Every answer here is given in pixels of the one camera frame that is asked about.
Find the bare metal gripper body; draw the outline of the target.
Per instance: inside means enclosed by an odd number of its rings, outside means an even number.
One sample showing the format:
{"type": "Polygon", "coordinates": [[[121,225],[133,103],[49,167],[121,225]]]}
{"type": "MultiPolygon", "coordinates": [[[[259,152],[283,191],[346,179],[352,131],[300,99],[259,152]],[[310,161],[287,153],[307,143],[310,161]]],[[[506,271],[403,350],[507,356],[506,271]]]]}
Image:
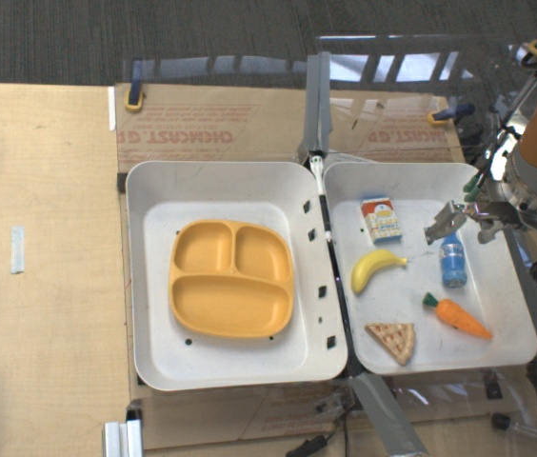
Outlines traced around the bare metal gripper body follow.
{"type": "Polygon", "coordinates": [[[484,219],[499,219],[513,229],[537,231],[537,194],[526,189],[524,183],[478,178],[464,186],[467,215],[478,223],[484,219]]]}

